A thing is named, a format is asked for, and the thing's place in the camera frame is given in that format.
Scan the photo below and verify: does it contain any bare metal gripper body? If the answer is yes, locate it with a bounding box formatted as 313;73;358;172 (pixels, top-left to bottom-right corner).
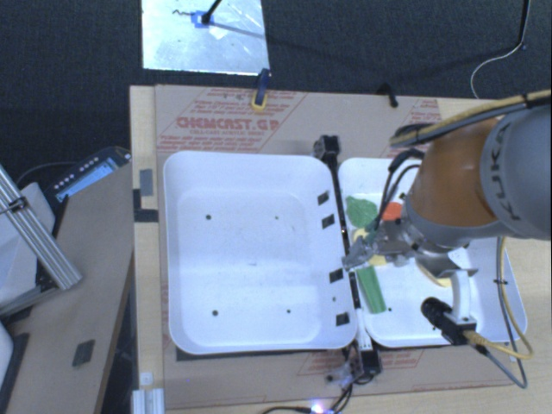
371;218;435;268

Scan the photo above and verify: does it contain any yellow toy banana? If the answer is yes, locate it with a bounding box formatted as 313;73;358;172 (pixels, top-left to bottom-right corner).
351;227;390;270

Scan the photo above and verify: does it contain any green toy lettuce leaf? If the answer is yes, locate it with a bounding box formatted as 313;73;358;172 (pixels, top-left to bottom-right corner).
344;195;380;229

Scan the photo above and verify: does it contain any green rectangular stick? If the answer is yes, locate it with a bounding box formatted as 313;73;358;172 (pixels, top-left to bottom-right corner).
354;265;387;315

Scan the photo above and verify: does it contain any white plastic tray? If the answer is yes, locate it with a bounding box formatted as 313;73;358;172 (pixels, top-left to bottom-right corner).
337;157;529;349
162;149;360;356

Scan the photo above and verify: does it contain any brown cardboard board red print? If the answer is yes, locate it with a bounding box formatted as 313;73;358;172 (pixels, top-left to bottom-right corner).
153;84;521;410

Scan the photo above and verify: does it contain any black cylinder on white bracket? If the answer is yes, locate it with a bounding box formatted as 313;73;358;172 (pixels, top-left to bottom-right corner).
420;248;480;346

